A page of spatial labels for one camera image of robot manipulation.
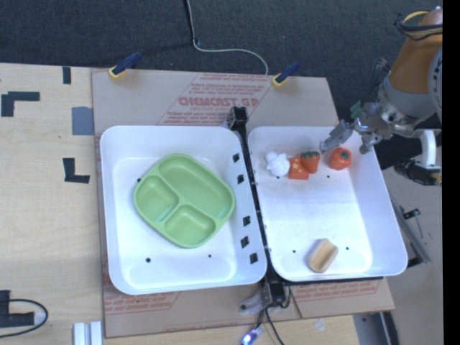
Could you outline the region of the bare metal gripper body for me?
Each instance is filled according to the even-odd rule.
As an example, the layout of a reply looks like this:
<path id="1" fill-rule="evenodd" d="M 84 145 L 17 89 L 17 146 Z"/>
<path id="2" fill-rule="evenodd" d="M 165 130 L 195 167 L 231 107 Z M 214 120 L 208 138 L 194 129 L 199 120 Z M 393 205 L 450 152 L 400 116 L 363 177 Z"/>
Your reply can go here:
<path id="1" fill-rule="evenodd" d="M 353 128 L 363 142 L 380 142 L 394 134 L 410 137 L 419 120 L 397 109 L 391 103 L 358 101 L 353 105 Z"/>

